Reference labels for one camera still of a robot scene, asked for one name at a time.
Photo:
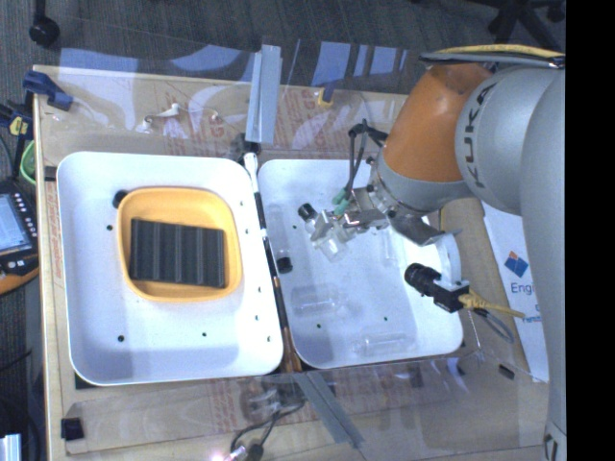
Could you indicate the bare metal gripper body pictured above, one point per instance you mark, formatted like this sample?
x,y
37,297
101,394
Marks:
x,y
372,207

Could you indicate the thin black and white rod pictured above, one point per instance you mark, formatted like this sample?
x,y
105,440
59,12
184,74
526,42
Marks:
x,y
263,231

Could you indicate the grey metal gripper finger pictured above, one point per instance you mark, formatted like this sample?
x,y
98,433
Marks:
x,y
353,225
323,226

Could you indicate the orange bowl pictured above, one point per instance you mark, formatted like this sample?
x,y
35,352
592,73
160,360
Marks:
x,y
185,202

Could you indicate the clear plastic bottle black cap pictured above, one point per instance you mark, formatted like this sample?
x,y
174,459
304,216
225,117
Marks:
x,y
284,264
331,250

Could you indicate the white plastic tray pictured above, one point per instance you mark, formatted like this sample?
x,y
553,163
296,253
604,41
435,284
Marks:
x,y
96,315
413,324

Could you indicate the black ribbed rectangular block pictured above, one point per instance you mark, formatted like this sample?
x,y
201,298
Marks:
x,y
178,252

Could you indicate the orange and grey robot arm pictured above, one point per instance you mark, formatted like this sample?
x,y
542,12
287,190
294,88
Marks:
x,y
504,137

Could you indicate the black cylinder on white bracket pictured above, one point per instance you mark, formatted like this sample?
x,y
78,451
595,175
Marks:
x,y
435,287

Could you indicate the small black round cap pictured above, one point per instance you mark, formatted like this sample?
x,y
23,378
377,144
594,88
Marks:
x,y
119,198

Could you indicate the brown cardboard board red print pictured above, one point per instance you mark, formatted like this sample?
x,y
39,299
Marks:
x,y
144,416

